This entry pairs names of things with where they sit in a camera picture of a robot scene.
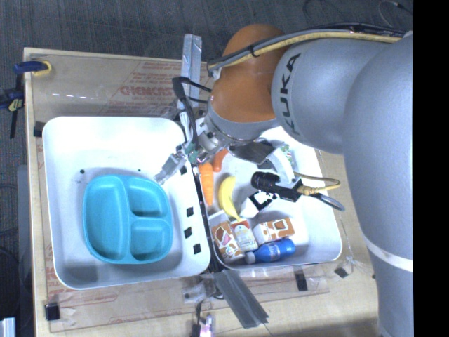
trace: carrot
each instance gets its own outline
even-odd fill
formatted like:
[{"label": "carrot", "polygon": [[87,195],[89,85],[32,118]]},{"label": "carrot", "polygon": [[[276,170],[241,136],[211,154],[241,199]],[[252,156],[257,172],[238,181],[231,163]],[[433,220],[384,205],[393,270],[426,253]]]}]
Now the carrot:
[{"label": "carrot", "polygon": [[212,167],[214,172],[220,172],[222,170],[223,159],[229,151],[227,149],[220,150],[213,157]]},{"label": "carrot", "polygon": [[207,205],[213,203],[213,167],[210,162],[198,165],[201,187],[203,188],[204,199]]}]

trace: blue divided plate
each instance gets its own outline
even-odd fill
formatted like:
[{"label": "blue divided plate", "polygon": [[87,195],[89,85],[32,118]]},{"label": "blue divided plate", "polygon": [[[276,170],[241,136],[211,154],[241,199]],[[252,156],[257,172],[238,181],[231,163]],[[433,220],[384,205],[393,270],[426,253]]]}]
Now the blue divided plate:
[{"label": "blue divided plate", "polygon": [[90,181],[83,228],[89,251],[109,263],[153,263],[167,256],[173,242],[165,191],[135,176],[103,175]]}]

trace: dark background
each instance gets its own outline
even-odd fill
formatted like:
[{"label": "dark background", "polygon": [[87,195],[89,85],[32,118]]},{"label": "dark background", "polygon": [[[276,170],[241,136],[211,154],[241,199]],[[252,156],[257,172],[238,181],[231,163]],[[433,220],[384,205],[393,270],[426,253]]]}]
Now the dark background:
[{"label": "dark background", "polygon": [[[202,37],[209,60],[222,55],[233,33],[256,22],[286,33],[336,22],[408,31],[413,0],[0,0],[0,93],[14,87],[12,67],[26,46],[179,59],[182,37],[192,33]],[[17,313],[24,114],[18,112],[10,139],[11,113],[0,110],[0,319]]]}]

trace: robotic arm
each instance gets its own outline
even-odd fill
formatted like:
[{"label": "robotic arm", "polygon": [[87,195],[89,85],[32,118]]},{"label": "robotic arm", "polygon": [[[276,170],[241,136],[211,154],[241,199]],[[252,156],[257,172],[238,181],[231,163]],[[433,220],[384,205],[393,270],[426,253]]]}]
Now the robotic arm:
[{"label": "robotic arm", "polygon": [[413,33],[284,35],[249,25],[208,69],[216,82],[203,130],[166,171],[192,151],[202,162],[225,147],[259,164],[272,151],[257,139],[279,125],[305,145],[343,154],[375,270],[379,335],[413,336]]}]

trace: yellow banana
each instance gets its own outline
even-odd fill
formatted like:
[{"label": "yellow banana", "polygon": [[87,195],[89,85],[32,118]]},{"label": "yellow banana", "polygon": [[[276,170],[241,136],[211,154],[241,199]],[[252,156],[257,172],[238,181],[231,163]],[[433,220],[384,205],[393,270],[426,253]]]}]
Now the yellow banana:
[{"label": "yellow banana", "polygon": [[218,189],[218,204],[228,216],[240,221],[241,217],[237,213],[236,207],[232,201],[232,192],[234,191],[235,184],[235,176],[228,176],[223,180],[220,188]]}]

